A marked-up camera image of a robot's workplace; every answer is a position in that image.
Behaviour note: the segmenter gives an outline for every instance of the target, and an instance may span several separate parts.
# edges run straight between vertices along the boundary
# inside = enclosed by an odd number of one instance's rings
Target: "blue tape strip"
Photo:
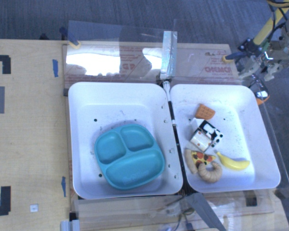
[[[58,71],[59,71],[58,61],[53,59],[53,74],[54,74],[55,77],[59,77],[58,76]]]
[[[66,178],[64,176],[62,176],[61,185],[62,185],[64,197],[66,197]]]

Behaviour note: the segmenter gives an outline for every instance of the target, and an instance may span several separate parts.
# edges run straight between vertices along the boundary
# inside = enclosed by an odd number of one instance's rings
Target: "wooden surface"
[[[0,114],[0,187],[11,186],[12,189],[11,211],[7,216],[0,216],[0,231],[59,230],[60,221],[68,219],[71,204],[63,96],[64,43],[0,39],[0,54],[12,59],[10,75],[2,74],[0,63],[0,86],[5,87],[5,112]],[[59,77],[54,76],[53,59],[58,61]],[[62,177],[66,178],[66,197]],[[217,205],[213,209],[229,231],[289,230],[283,207],[273,190],[259,201],[266,209],[257,215],[253,209],[236,216],[237,209],[231,206],[222,209],[228,205]],[[38,212],[30,212],[32,204],[39,205]],[[197,218],[191,222],[198,230],[216,230],[206,229]],[[155,225],[119,230],[159,228],[160,225]]]

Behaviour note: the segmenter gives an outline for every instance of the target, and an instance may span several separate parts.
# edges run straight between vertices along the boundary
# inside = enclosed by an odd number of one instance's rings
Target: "banana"
[[[221,163],[230,169],[243,170],[250,165],[250,161],[248,160],[235,161],[227,156],[222,155],[220,152],[217,152],[216,154],[219,156]]]

